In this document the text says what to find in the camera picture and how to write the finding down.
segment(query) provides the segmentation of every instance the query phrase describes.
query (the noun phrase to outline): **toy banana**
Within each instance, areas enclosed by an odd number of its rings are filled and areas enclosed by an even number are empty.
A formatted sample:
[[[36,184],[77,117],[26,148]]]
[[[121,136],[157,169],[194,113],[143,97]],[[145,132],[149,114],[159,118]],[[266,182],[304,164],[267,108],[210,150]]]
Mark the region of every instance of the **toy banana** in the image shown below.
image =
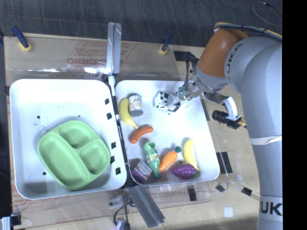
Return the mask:
[[[192,165],[196,171],[200,171],[200,169],[197,167],[197,162],[195,158],[193,139],[187,140],[186,143],[183,145],[183,157],[186,163]]]
[[[119,103],[119,114],[120,114],[120,117],[124,121],[125,124],[132,125],[136,129],[139,127],[135,124],[132,117],[130,116],[129,101],[128,101],[127,97],[123,98]]]

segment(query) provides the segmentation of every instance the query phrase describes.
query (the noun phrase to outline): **green divided plate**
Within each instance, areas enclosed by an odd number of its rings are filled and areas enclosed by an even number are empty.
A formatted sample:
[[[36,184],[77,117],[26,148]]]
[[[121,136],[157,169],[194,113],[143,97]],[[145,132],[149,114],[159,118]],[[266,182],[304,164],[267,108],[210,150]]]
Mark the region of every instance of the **green divided plate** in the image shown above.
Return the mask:
[[[80,189],[110,165],[111,154],[100,136],[86,123],[72,120],[46,133],[37,151],[56,181],[70,190]]]

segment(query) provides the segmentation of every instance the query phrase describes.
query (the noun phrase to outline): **orange carrot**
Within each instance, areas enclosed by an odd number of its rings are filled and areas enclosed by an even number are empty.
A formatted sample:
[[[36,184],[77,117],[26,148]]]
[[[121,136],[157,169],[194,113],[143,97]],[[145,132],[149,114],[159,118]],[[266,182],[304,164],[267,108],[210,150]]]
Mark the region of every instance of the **orange carrot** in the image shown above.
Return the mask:
[[[181,152],[181,147],[176,147],[175,151],[168,152],[160,161],[159,172],[171,166],[178,158],[177,153]]]

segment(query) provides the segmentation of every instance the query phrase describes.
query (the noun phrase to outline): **green bottle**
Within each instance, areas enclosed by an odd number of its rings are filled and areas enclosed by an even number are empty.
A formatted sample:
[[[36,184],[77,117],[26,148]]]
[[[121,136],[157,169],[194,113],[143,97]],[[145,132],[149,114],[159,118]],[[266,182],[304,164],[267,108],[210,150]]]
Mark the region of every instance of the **green bottle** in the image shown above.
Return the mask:
[[[153,170],[154,179],[161,178],[161,173],[159,172],[160,159],[158,152],[155,149],[155,143],[148,141],[143,145],[143,149],[145,150],[146,159],[148,166]]]

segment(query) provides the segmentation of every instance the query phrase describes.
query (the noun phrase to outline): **blue clamp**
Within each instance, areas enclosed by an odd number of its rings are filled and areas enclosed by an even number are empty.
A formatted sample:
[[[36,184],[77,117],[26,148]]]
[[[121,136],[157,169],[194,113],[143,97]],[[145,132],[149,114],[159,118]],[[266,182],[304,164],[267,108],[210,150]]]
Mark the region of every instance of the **blue clamp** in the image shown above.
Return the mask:
[[[167,52],[167,46],[169,45],[170,41],[172,40],[173,34],[170,33],[166,39],[166,41],[164,42],[164,44],[161,45],[161,47],[159,48],[159,52],[161,54],[165,54]]]
[[[32,46],[27,42],[27,40],[26,40],[24,34],[22,33],[22,31],[16,25],[12,26],[11,29],[12,29],[13,33],[15,34],[15,36],[19,39],[19,42],[18,42],[19,46],[23,50],[29,51]]]
[[[4,48],[4,33],[0,27],[0,47]]]

